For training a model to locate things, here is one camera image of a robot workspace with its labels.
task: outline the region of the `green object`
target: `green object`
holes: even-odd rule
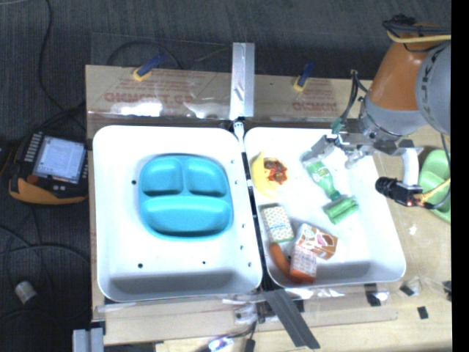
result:
[[[347,218],[358,210],[358,203],[353,197],[341,199],[335,205],[330,206],[325,210],[329,220],[334,224],[338,224],[340,221]]]
[[[332,134],[339,134],[340,130],[344,127],[342,123],[342,118],[338,117],[332,124],[330,124],[330,128],[332,129]]]
[[[328,197],[335,201],[340,198],[340,193],[334,188],[332,174],[323,162],[318,160],[307,161],[303,163],[311,179],[324,189]]]
[[[423,192],[426,193],[439,186],[449,179],[449,177],[449,165],[445,151],[433,150],[426,157],[424,165],[420,170],[418,184],[422,187]],[[439,203],[448,193],[448,190],[449,185],[434,194],[428,202],[433,205]],[[439,208],[432,210],[432,212],[441,219],[451,223],[451,196]]]

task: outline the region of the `blue plate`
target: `blue plate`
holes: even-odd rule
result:
[[[206,238],[233,221],[228,178],[213,160],[197,155],[162,155],[145,164],[139,177],[144,226],[167,238]]]

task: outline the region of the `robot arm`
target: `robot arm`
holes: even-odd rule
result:
[[[376,189],[405,206],[427,207],[418,182],[418,154],[407,136],[430,124],[442,135],[451,134],[451,33],[448,29],[418,25],[398,15],[383,24],[394,43],[389,48],[369,90],[361,101],[357,120],[347,114],[361,86],[352,71],[349,106],[332,124],[336,136],[324,136],[313,147],[327,155],[338,147],[347,155],[345,166],[376,152],[401,156],[404,180],[381,177]]]

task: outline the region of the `small box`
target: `small box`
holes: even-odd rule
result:
[[[313,283],[316,280],[317,262],[316,254],[312,250],[295,244],[293,249],[290,274],[299,279]]]
[[[261,215],[271,243],[283,243],[295,238],[288,215],[282,206],[264,208]]]
[[[303,223],[298,228],[296,244],[313,251],[319,258],[328,260],[336,252],[337,240],[336,236]]]

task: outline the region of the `metal bracket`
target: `metal bracket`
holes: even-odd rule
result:
[[[229,119],[254,115],[254,44],[233,43]]]
[[[288,335],[295,344],[295,347],[309,347],[310,349],[321,348],[308,325],[300,314],[298,308],[293,304],[293,300],[282,288],[263,293],[273,311],[277,314]]]
[[[73,330],[73,352],[104,352],[103,329]]]

